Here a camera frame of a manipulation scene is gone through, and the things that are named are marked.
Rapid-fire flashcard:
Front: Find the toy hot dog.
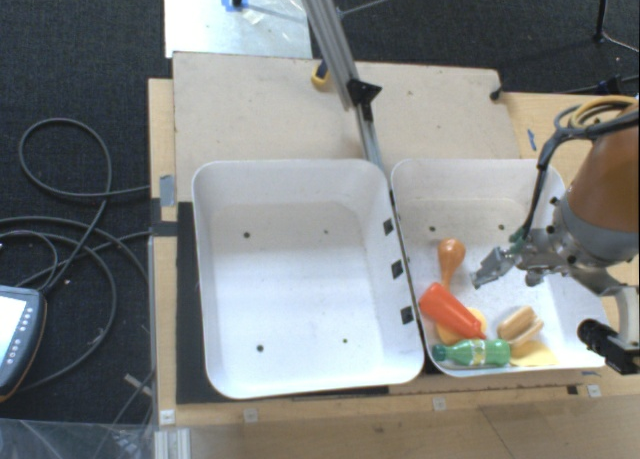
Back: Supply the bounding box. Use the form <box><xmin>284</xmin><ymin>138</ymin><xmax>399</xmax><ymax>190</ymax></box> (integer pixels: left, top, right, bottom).
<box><xmin>496</xmin><ymin>305</ymin><xmax>546</xmax><ymax>346</ymax></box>

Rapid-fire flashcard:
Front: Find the white plastic tray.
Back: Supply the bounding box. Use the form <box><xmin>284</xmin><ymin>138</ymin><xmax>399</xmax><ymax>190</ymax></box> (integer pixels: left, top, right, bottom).
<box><xmin>389</xmin><ymin>157</ymin><xmax>614</xmax><ymax>379</ymax></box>
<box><xmin>190</xmin><ymin>158</ymin><xmax>427</xmax><ymax>401</ymax></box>

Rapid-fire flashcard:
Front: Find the black cylinder on white bracket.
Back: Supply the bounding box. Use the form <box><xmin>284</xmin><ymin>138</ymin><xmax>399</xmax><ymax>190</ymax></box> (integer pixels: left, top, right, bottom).
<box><xmin>576</xmin><ymin>284</ymin><xmax>640</xmax><ymax>377</ymax></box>

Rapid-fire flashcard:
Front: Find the pale wood board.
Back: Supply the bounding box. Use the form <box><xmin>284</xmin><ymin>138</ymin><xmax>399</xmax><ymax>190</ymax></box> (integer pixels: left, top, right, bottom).
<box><xmin>171</xmin><ymin>50</ymin><xmax>522</xmax><ymax>209</ymax></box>

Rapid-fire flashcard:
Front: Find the green toy bottle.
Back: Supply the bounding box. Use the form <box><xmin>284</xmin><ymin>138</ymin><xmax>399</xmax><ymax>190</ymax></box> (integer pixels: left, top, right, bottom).
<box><xmin>431</xmin><ymin>338</ymin><xmax>513</xmax><ymax>368</ymax></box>

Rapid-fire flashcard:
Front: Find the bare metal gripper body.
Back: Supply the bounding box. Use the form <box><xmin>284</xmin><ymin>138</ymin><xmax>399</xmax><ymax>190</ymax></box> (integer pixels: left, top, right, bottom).
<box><xmin>510</xmin><ymin>194</ymin><xmax>584</xmax><ymax>282</ymax></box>

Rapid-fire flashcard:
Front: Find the red-orange toy bottle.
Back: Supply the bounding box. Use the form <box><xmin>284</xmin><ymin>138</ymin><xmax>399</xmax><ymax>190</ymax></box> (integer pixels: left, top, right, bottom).
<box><xmin>417</xmin><ymin>281</ymin><xmax>488</xmax><ymax>341</ymax></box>

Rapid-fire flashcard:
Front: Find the yellow toy cheese slice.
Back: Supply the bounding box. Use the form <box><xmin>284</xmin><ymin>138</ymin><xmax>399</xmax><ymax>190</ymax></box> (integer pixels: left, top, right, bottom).
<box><xmin>508</xmin><ymin>339</ymin><xmax>560</xmax><ymax>368</ymax></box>

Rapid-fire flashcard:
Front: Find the orange toy drumstick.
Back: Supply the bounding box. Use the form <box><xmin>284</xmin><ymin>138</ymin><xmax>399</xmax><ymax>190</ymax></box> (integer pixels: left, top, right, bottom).
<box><xmin>437</xmin><ymin>238</ymin><xmax>468</xmax><ymax>294</ymax></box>

